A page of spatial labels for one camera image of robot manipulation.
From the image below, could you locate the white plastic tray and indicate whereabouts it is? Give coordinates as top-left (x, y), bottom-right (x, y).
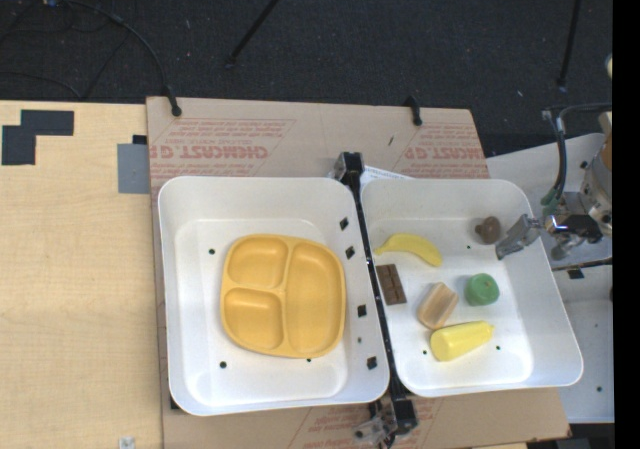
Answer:
top-left (157, 175), bottom-right (392, 418)
top-left (360, 178), bottom-right (585, 399)

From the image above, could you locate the green apple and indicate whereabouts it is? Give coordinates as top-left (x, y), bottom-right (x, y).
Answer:
top-left (463, 272), bottom-right (501, 308)

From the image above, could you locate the yellow divided plate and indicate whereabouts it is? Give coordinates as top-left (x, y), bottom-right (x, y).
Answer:
top-left (219, 233), bottom-right (348, 360)

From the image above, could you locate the brown lumpy toy food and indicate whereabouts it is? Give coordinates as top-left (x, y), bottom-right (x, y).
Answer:
top-left (474, 215), bottom-right (503, 245)

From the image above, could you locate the black block with thin wires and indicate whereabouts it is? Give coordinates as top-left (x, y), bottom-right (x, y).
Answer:
top-left (333, 151), bottom-right (365, 184)
top-left (388, 398), bottom-right (417, 437)

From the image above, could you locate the tan hot dog bun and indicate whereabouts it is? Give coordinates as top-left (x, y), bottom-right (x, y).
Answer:
top-left (416, 281), bottom-right (460, 331)

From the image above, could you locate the yellow banana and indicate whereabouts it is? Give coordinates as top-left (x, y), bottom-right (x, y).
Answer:
top-left (373, 232), bottom-right (444, 269)

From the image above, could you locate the brown chocolate bar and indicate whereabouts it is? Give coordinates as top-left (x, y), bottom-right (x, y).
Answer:
top-left (375, 263), bottom-right (408, 307)

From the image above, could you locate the white printed paper slip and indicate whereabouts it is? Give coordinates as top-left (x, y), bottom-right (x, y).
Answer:
top-left (361, 164), bottom-right (417, 184)

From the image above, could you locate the thin black and white rod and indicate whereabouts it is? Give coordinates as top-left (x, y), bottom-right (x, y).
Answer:
top-left (348, 171), bottom-right (407, 419)

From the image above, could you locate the brown cardboard board red print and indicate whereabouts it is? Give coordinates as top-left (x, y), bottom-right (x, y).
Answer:
top-left (145, 96), bottom-right (574, 449)

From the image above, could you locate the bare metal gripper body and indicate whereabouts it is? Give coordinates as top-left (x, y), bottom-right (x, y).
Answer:
top-left (543, 156), bottom-right (614, 247)

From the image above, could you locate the yellow squeeze bottle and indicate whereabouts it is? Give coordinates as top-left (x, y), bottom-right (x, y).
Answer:
top-left (429, 319), bottom-right (497, 363)

